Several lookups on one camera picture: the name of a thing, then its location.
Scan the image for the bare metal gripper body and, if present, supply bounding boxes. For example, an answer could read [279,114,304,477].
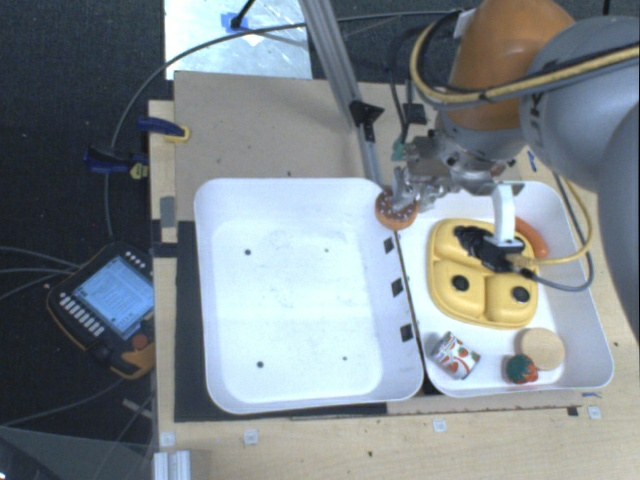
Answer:
[402,134,512,197]

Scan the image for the brown sprinkled doughnut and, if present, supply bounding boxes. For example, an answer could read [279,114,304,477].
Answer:
[374,186,420,232]

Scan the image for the yellow divided plate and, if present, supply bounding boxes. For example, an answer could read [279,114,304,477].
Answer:
[425,217,541,331]

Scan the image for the orange sausage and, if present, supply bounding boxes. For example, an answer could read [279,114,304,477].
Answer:
[514,215,550,261]

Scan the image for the white plastic tray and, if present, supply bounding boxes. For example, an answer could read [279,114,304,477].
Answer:
[192,176,427,416]
[396,179,616,400]

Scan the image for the brown cardboard board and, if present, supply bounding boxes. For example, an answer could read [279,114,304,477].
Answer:
[172,70,604,417]

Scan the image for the white can with red print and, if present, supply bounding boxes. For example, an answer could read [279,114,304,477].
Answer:
[430,330,483,381]

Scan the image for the tan round biscuit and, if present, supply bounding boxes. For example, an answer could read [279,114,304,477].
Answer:
[515,327,567,371]

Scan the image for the red strawberry with green leaves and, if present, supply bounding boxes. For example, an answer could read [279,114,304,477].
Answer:
[504,353,540,386]

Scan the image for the black cylinder on white bracket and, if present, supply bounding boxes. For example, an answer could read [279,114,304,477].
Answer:
[452,181,527,273]

